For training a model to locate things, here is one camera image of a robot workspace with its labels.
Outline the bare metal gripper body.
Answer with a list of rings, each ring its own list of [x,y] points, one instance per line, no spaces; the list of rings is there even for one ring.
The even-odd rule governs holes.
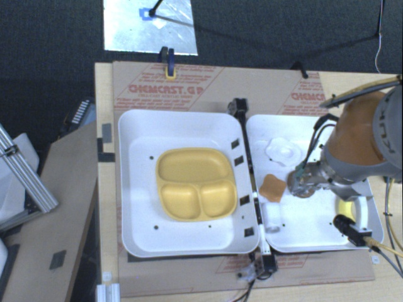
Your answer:
[[[333,182],[321,167],[320,162],[296,166],[287,177],[287,188],[293,196],[312,196],[317,190],[328,189]]]

